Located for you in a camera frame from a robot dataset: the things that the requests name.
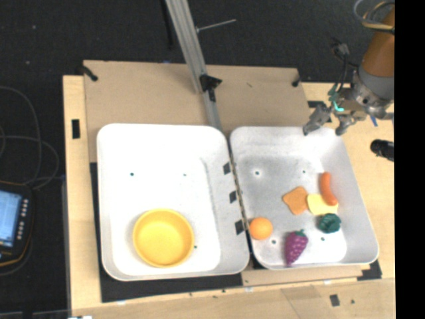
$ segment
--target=white tray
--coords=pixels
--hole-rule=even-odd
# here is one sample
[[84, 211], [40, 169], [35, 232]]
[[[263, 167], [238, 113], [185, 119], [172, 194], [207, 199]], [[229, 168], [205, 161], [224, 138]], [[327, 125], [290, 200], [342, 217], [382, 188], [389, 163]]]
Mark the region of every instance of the white tray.
[[[118, 280], [236, 274], [249, 261], [224, 135], [210, 126], [109, 124], [98, 133], [102, 260]], [[156, 268], [137, 255], [131, 233], [154, 208], [180, 212], [195, 248], [183, 264]]]
[[[230, 136], [241, 202], [248, 220], [267, 217], [274, 232], [264, 241], [252, 239], [258, 262], [268, 269], [287, 268], [284, 237], [304, 229], [309, 243], [292, 265], [329, 266], [373, 262], [378, 243], [342, 138], [329, 128], [304, 136], [301, 127], [241, 127]], [[317, 217], [304, 211], [293, 215], [282, 195], [303, 186], [319, 193], [319, 174], [331, 172], [338, 198], [341, 229], [324, 234]]]

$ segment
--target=yellow bowl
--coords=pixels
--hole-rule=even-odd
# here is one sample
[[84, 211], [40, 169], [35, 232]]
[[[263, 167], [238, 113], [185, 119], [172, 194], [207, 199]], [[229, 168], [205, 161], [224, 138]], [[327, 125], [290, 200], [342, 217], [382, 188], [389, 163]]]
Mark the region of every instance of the yellow bowl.
[[194, 242], [191, 224], [170, 209], [147, 211], [133, 229], [133, 244], [138, 255], [155, 267], [167, 268], [185, 262]]

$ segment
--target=black bracket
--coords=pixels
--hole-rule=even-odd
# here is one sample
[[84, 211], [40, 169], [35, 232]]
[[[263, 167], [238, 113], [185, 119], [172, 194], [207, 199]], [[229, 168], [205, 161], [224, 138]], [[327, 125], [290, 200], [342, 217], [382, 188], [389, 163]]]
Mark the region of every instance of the black bracket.
[[214, 78], [211, 76], [208, 76], [207, 74], [203, 74], [201, 77], [199, 77], [199, 80], [201, 81], [201, 86], [202, 86], [202, 91], [206, 92], [208, 91], [208, 95], [210, 97], [210, 101], [211, 102], [215, 102], [216, 98], [215, 98], [215, 93], [214, 93], [214, 89], [220, 85], [220, 83], [222, 82], [221, 79], [218, 78]]

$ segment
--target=wooden table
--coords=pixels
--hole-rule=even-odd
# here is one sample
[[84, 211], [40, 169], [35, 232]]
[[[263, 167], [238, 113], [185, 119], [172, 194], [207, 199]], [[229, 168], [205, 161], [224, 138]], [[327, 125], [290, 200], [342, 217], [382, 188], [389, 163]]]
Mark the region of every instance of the wooden table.
[[[389, 121], [374, 127], [370, 120], [349, 128], [343, 140], [380, 245], [382, 279], [357, 281], [369, 265], [278, 272], [248, 265], [242, 272], [241, 287], [102, 302], [89, 170], [90, 162], [96, 161], [97, 131], [108, 122], [206, 124], [206, 117], [198, 111], [203, 109], [202, 99], [193, 92], [183, 64], [95, 60], [84, 64], [98, 75], [97, 82], [87, 76], [63, 77], [70, 306], [74, 315], [116, 318], [119, 313], [121, 318], [137, 318], [143, 311], [144, 318], [158, 318], [158, 313], [161, 318], [174, 319], [186, 318], [189, 313], [205, 318], [254, 318], [264, 311], [271, 315], [284, 311], [287, 318], [324, 317], [319, 313], [330, 318], [361, 313], [388, 318], [395, 313], [394, 163], [375, 157], [370, 150], [375, 139], [393, 141], [393, 127]], [[294, 68], [208, 69], [209, 74], [223, 79], [216, 94], [225, 134], [241, 125], [301, 126], [311, 112], [307, 101], [327, 101], [331, 87], [328, 83], [293, 87], [298, 77]], [[134, 104], [137, 96], [143, 98]], [[337, 122], [326, 126], [334, 128]], [[365, 290], [371, 289], [376, 292], [366, 296]], [[335, 294], [340, 294], [338, 306], [329, 301]], [[354, 302], [346, 302], [341, 294], [354, 297]], [[303, 313], [305, 302], [314, 312]]]

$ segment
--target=orange fruit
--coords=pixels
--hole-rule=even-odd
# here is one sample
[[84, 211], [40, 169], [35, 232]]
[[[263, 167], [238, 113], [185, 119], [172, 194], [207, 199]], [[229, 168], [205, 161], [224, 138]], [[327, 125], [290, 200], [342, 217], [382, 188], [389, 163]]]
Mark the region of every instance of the orange fruit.
[[273, 224], [265, 217], [256, 217], [251, 221], [250, 234], [256, 240], [267, 239], [273, 233]]

